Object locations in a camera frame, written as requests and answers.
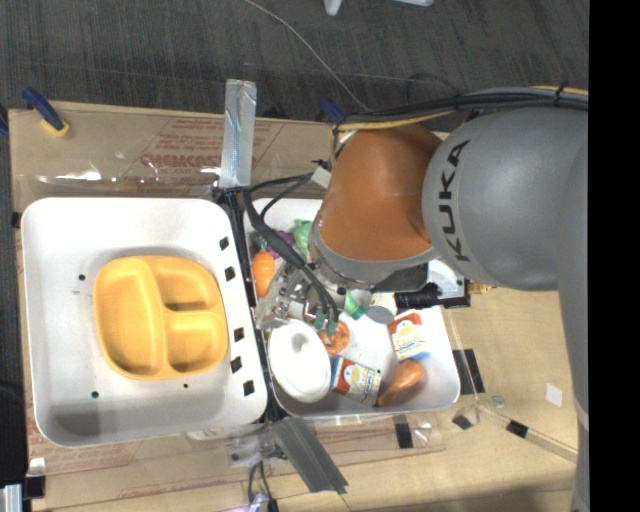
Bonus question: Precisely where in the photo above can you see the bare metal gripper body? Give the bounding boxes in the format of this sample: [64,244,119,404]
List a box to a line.
[277,260,372,326]

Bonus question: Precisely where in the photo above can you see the brown cardboard board red print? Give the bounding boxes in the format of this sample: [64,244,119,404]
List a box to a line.
[7,99,451,504]

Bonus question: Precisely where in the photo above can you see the black cylinder on white bracket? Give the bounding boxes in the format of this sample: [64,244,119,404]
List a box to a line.
[374,259,472,310]

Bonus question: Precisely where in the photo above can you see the white bowl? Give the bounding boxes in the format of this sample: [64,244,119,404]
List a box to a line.
[267,319,333,405]

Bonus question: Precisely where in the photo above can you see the white plastic tray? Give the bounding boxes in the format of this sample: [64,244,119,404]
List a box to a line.
[19,196,269,448]
[243,197,462,420]

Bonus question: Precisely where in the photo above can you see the purple grapes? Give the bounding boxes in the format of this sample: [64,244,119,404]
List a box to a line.
[269,229,296,259]

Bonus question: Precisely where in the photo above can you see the yellow divided plate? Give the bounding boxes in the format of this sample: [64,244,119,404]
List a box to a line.
[92,255,230,381]

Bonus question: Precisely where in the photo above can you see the green bottle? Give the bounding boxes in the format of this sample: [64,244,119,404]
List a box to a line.
[343,290,368,321]

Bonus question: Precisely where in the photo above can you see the red and white carton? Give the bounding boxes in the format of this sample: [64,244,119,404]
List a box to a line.
[329,355,384,408]
[388,309,431,363]

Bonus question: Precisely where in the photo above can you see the white can grey lid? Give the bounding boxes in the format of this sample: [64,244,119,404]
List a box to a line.
[366,292,399,326]

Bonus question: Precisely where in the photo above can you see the brown chicken drumstick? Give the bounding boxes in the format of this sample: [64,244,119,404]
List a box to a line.
[375,358,426,408]

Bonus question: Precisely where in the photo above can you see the orange carrot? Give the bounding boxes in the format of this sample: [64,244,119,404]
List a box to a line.
[251,236,277,300]

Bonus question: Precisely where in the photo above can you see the orange doughnut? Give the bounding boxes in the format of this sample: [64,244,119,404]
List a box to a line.
[319,321,352,356]

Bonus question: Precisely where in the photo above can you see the green toy vegetable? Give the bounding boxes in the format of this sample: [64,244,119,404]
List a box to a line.
[292,219,315,256]

